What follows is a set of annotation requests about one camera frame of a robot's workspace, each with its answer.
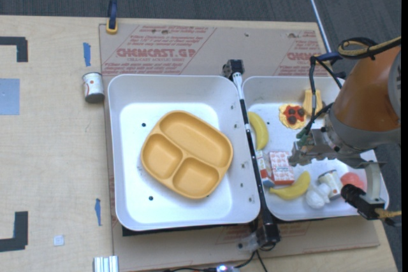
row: black corner marker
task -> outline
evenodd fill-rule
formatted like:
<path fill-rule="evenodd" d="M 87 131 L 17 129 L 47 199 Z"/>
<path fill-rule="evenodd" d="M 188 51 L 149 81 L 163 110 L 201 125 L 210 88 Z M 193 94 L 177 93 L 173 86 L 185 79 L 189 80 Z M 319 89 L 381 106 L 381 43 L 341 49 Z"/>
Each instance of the black corner marker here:
<path fill-rule="evenodd" d="M 28 62 L 27 39 L 23 36 L 0 36 L 0 45 L 17 47 L 17 62 Z"/>
<path fill-rule="evenodd" d="M 0 252 L 23 250 L 28 245 L 28 212 L 15 212 L 12 238 L 0 240 Z"/>

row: white tray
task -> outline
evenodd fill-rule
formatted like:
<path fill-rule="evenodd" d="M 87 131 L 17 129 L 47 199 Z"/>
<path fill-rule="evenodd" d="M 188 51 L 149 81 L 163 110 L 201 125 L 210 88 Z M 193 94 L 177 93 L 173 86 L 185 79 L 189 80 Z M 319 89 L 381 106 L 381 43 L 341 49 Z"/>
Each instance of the white tray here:
<path fill-rule="evenodd" d="M 119 75 L 109 83 L 108 102 L 120 223 L 134 231 L 243 224 L 260 203 L 238 92 L 221 76 Z M 184 110 L 224 133 L 233 160 L 220 184 L 204 199 L 189 199 L 143 169 L 142 145 L 157 121 Z"/>
<path fill-rule="evenodd" d="M 322 100 L 326 104 L 332 103 L 339 93 L 337 84 L 329 77 L 316 77 L 314 80 L 316 88 L 321 91 Z M 253 76 L 245 80 L 243 92 L 247 111 L 256 112 L 267 122 L 270 139 L 263 149 L 264 153 L 269 151 L 288 151 L 291 153 L 293 143 L 296 141 L 296 134 L 300 130 L 287 128 L 280 122 L 279 106 L 287 103 L 302 105 L 304 90 L 309 88 L 310 82 L 307 77 Z M 313 128 L 320 128 L 322 121 L 322 118 L 317 119 Z M 364 153 L 363 158 L 376 161 L 374 151 Z M 304 170 L 307 170 L 310 173 L 312 182 L 316 182 L 319 175 L 333 169 L 337 170 L 339 176 L 352 171 L 358 174 L 365 185 L 367 184 L 365 170 L 353 169 L 336 159 L 312 161 L 312 164 L 306 166 L 297 165 L 294 167 L 294 172 L 295 178 L 297 178 Z M 285 221 L 358 215 L 357 209 L 347 204 L 342 198 L 333 200 L 317 210 L 306 203 L 304 196 L 285 201 L 266 190 L 265 197 L 270 212 Z M 389 196 L 382 177 L 381 198 L 386 201 L 387 207 Z"/>

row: white cable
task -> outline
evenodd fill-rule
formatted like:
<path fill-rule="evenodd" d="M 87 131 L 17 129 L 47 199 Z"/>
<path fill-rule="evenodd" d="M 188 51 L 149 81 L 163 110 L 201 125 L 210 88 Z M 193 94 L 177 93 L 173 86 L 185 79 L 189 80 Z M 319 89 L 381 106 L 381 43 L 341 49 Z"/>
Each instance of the white cable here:
<path fill-rule="evenodd" d="M 323 41 L 324 41 L 324 44 L 326 45 L 326 50 L 327 50 L 327 52 L 332 52 L 331 49 L 330 49 L 329 42 L 327 41 L 326 33 L 324 32 L 324 29 L 323 29 L 323 25 L 322 25 L 322 23 L 320 21 L 319 12 L 317 11 L 314 0 L 310 0 L 310 1 L 312 2 L 314 14 L 316 15 L 316 18 L 317 18 L 317 23 L 319 24 L 321 34 L 323 35 Z"/>

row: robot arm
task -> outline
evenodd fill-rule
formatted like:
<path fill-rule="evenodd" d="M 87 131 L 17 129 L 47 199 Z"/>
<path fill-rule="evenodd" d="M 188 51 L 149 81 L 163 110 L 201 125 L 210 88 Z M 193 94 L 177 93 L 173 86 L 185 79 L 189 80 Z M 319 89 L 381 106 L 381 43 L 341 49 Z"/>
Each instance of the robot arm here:
<path fill-rule="evenodd" d="M 375 56 L 369 51 L 357 56 L 335 102 L 323 109 L 324 127 L 306 127 L 289 158 L 292 165 L 328 158 L 365 169 L 367 193 L 346 185 L 342 196 L 369 220 L 378 218 L 378 209 L 385 205 L 380 198 L 381 163 L 367 162 L 361 154 L 382 144 L 401 143 L 401 48 L 391 46 L 377 47 Z"/>

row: tin can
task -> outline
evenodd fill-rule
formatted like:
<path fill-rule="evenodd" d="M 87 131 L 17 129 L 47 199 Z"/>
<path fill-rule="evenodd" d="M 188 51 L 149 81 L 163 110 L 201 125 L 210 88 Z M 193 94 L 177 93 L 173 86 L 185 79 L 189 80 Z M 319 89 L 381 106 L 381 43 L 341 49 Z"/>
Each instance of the tin can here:
<path fill-rule="evenodd" d="M 85 101 L 99 103 L 105 100 L 101 73 L 95 71 L 86 73 L 83 75 L 82 81 L 84 82 Z"/>
<path fill-rule="evenodd" d="M 337 170 L 330 170 L 322 173 L 317 180 L 319 180 L 320 183 L 325 183 L 330 187 L 330 193 L 328 194 L 330 199 L 336 199 L 341 196 L 343 184 L 339 175 L 337 174 Z"/>

